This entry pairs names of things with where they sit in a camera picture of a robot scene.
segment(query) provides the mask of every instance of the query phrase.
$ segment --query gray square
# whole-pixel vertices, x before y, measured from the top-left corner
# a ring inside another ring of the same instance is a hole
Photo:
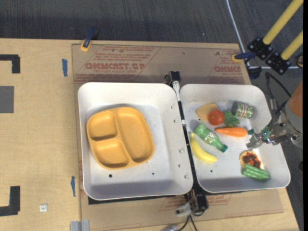
[[[0,113],[14,113],[14,86],[0,86]]]

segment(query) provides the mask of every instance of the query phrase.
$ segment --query orange carrot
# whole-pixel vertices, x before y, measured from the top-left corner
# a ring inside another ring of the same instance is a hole
[[[245,128],[238,128],[238,127],[217,128],[215,129],[215,131],[218,133],[223,133],[237,138],[245,137],[248,134],[248,131]]]

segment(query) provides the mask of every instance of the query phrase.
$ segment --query yellow pole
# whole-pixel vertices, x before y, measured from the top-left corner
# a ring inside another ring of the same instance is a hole
[[[291,44],[280,54],[281,58],[288,60],[293,53],[303,44],[304,31],[302,30],[297,37],[292,41]]]
[[[303,4],[304,0],[293,0],[286,10],[282,13],[273,27],[269,30],[266,36],[263,38],[263,43],[270,45],[277,34],[283,29],[285,24],[291,19],[298,8]]]

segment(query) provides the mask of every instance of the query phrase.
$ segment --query orange plate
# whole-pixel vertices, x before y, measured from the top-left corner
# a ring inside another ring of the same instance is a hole
[[[94,158],[107,169],[132,167],[154,154],[151,131],[135,108],[119,107],[92,115],[87,136]]]

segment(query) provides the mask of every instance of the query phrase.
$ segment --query perforated black bracket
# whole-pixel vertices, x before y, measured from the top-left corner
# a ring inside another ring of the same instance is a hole
[[[20,57],[18,55],[0,54],[0,61],[11,61],[12,74],[20,74]]]
[[[20,186],[11,186],[8,206],[0,207],[0,217],[18,215],[20,211]]]

